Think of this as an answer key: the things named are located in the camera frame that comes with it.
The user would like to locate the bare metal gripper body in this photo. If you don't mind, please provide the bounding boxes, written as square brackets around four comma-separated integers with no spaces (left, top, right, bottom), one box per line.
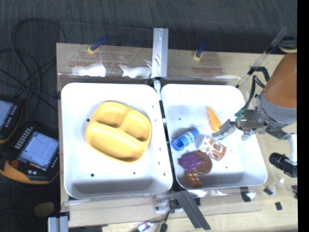
[235,109,269,134]

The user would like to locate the orange and white carton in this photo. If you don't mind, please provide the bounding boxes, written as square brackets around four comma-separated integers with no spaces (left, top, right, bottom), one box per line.
[197,135,227,162]

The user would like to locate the orange carrot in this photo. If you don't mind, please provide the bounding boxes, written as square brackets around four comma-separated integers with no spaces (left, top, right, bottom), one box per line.
[208,106,223,133]

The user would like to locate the round brown biscuit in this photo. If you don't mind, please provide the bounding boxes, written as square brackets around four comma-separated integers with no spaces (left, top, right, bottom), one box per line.
[192,150,213,175]

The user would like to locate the clear bottle with blue cap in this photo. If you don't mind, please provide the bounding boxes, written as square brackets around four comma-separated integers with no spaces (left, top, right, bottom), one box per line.
[170,127,202,152]

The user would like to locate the white plastic tray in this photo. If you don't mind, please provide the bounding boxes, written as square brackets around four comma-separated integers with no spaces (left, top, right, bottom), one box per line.
[60,82,174,200]
[159,83,268,191]

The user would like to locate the purple grapes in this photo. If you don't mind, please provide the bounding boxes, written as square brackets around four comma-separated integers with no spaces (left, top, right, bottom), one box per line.
[178,152,202,173]

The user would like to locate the brown chocolate bar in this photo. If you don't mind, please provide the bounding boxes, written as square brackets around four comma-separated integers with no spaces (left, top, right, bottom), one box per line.
[184,171,203,189]

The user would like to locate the thin black and white rod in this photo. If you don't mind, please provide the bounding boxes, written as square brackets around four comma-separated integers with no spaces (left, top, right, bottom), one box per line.
[153,79,175,191]

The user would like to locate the yellow divided plate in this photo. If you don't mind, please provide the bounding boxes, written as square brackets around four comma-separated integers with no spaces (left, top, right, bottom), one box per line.
[84,100,153,163]

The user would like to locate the brown cardboard board red print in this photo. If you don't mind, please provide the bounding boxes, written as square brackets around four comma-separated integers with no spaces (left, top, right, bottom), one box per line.
[56,42,265,227]

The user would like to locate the black cylinder on white bracket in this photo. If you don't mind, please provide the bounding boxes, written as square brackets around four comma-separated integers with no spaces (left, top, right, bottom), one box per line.
[268,132,298,178]

